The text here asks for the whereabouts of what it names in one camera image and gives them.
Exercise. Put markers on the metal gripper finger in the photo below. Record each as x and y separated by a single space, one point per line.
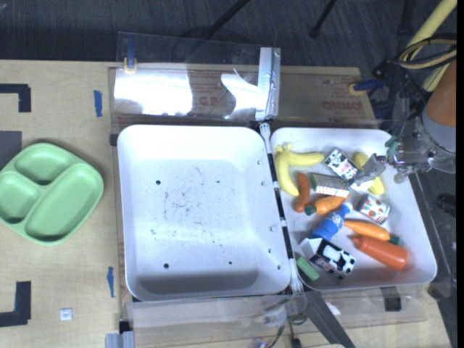
370 168

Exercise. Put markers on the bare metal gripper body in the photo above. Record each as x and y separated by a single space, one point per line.
420 154

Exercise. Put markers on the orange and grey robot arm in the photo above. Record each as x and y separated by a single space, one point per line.
443 100

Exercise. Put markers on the yellow corn cob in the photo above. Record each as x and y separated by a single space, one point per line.
377 186

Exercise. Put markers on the panda print carton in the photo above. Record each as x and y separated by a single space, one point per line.
340 164

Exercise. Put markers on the white can red print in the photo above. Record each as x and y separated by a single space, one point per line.
374 209

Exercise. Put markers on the green and grey packet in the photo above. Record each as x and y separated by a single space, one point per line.
328 186

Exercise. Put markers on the orange carrot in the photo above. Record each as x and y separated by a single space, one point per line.
328 204
366 229

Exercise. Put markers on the white plastic tray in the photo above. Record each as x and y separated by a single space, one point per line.
203 209
409 216

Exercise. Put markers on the blue bottle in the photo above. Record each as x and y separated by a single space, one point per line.
330 225

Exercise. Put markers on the orange sausage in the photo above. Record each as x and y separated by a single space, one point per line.
303 190

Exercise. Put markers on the orange bottle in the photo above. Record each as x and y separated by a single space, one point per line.
384 253

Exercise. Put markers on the yellow banana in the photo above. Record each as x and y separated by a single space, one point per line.
284 174

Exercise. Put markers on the cow print milk carton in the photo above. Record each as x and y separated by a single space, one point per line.
331 257

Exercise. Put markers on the green block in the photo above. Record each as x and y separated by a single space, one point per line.
307 268

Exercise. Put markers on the green divided plate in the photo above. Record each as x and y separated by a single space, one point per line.
54 201

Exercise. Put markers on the small white square block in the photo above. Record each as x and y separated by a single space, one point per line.
66 314

